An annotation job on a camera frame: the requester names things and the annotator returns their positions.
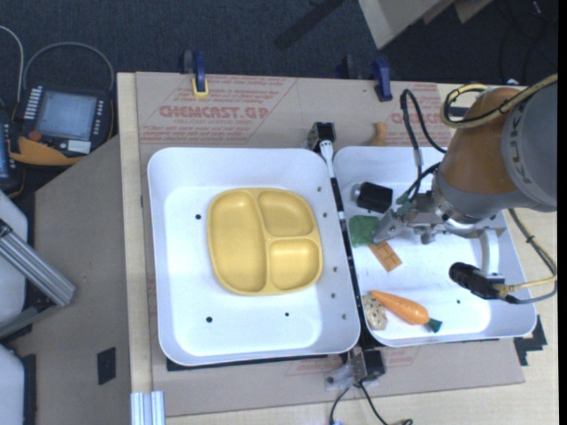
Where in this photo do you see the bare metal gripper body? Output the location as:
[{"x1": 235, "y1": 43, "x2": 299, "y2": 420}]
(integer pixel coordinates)
[{"x1": 397, "y1": 191, "x2": 485, "y2": 239}]

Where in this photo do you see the green broccoli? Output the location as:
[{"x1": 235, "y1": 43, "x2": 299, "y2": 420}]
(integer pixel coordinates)
[{"x1": 348, "y1": 214, "x2": 381, "y2": 248}]

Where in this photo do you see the orange square biscuit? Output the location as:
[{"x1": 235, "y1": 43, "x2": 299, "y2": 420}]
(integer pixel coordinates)
[{"x1": 368, "y1": 241, "x2": 403, "y2": 274}]

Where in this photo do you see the white plastic tray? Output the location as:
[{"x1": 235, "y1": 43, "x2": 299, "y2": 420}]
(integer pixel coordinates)
[
  {"x1": 146, "y1": 146, "x2": 361, "y2": 367},
  {"x1": 331, "y1": 145, "x2": 538, "y2": 348}
]

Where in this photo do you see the thin black and white rod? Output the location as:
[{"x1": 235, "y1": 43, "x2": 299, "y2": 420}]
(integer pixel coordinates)
[{"x1": 319, "y1": 139, "x2": 363, "y2": 327}]

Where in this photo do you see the orange carrot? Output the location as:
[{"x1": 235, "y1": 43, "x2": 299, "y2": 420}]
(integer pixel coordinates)
[{"x1": 369, "y1": 290, "x2": 443, "y2": 334}]

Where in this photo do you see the beige chocolate chip cookie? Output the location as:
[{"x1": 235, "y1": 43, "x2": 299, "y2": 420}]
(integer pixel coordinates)
[{"x1": 361, "y1": 293, "x2": 388, "y2": 330}]

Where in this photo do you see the tan toy chicken leg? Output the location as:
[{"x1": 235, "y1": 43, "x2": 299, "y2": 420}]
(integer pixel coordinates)
[{"x1": 364, "y1": 121, "x2": 389, "y2": 148}]

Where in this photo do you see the yellow divided plate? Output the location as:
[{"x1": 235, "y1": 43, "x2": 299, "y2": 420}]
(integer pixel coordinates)
[{"x1": 206, "y1": 187, "x2": 323, "y2": 297}]

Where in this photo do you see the brown cardboard board red print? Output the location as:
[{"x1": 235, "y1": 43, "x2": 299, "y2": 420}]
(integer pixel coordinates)
[{"x1": 135, "y1": 72, "x2": 540, "y2": 418}]

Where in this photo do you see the black cylinder on white bracket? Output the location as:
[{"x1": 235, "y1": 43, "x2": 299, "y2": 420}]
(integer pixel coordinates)
[{"x1": 448, "y1": 227, "x2": 508, "y2": 301}]

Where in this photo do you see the black block with thin wires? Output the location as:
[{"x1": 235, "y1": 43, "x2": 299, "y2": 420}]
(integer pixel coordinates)
[
  {"x1": 305, "y1": 121, "x2": 336, "y2": 148},
  {"x1": 325, "y1": 347, "x2": 386, "y2": 391}
]

